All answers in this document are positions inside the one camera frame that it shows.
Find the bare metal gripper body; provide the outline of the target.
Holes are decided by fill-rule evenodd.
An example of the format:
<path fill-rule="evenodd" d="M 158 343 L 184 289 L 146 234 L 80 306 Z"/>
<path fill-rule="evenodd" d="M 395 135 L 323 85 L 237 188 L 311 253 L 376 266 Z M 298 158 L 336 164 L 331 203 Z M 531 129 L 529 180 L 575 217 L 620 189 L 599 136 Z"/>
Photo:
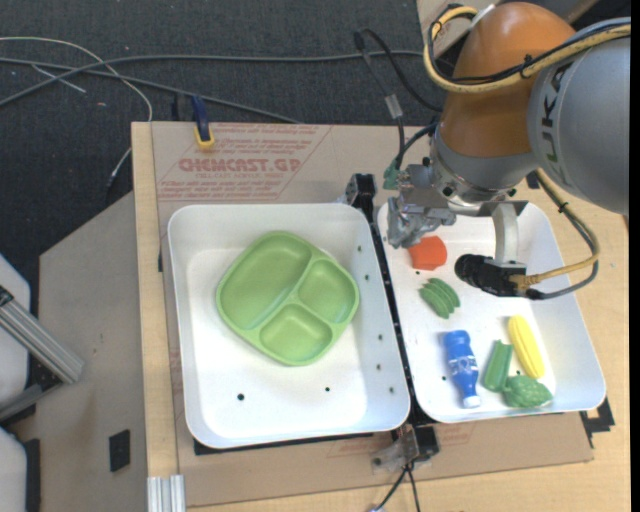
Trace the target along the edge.
<path fill-rule="evenodd" d="M 398 173 L 399 209 L 446 218 L 488 216 L 516 185 L 516 167 L 505 162 L 411 164 Z"/>

